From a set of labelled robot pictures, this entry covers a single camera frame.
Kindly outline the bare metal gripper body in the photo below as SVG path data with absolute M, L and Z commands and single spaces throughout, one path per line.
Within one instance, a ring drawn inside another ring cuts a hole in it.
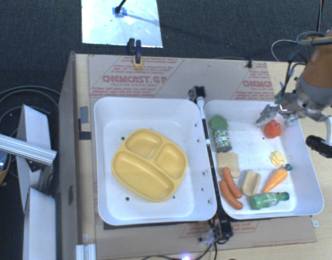
M 276 95 L 276 104 L 279 105 L 279 114 L 296 114 L 299 119 L 310 118 L 316 122 L 325 122 L 327 117 L 322 113 L 325 108 L 311 100 L 302 91 L 291 93 L 279 92 Z

